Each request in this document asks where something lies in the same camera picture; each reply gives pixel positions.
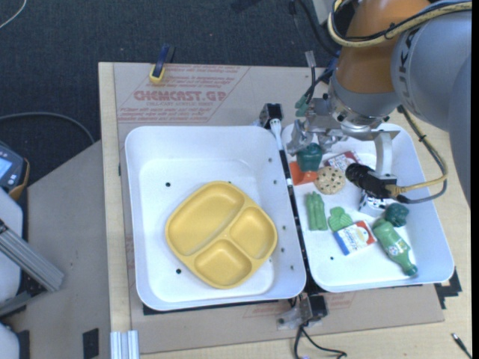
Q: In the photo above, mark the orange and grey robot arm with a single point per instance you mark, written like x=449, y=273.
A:
x=374, y=62

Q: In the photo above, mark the dark green bell pepper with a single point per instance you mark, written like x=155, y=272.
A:
x=309, y=159

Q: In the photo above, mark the white plastic tray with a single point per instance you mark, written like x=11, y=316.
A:
x=209, y=152
x=423, y=215

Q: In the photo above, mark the white carton with black spots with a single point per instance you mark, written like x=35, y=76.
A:
x=374, y=205

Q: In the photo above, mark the white and red packet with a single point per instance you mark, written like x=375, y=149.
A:
x=342, y=160

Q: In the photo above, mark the white blue red carton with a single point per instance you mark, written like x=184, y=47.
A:
x=353, y=238

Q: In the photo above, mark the green bottle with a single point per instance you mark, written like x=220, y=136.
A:
x=393, y=243

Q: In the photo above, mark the brown cardboard board red print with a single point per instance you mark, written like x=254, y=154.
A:
x=187, y=95

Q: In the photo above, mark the green asparagus bunch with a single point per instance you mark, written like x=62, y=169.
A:
x=316, y=211

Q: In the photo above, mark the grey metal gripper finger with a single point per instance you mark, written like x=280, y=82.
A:
x=296, y=138
x=326, y=142

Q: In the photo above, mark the dark green broccoli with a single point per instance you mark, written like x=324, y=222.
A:
x=397, y=214

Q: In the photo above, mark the beige chocolate chip biscuit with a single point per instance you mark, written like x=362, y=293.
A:
x=329, y=181

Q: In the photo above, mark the green ridged lettuce leaf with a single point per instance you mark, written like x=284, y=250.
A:
x=340, y=219

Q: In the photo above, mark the black cylinder on white bracket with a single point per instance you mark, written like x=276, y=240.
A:
x=368, y=180

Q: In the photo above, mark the orange wedge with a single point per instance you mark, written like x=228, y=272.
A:
x=297, y=176

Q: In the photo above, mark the yellow divided plate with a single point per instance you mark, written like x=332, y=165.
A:
x=209, y=223

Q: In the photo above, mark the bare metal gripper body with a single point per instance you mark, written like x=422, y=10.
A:
x=333, y=120

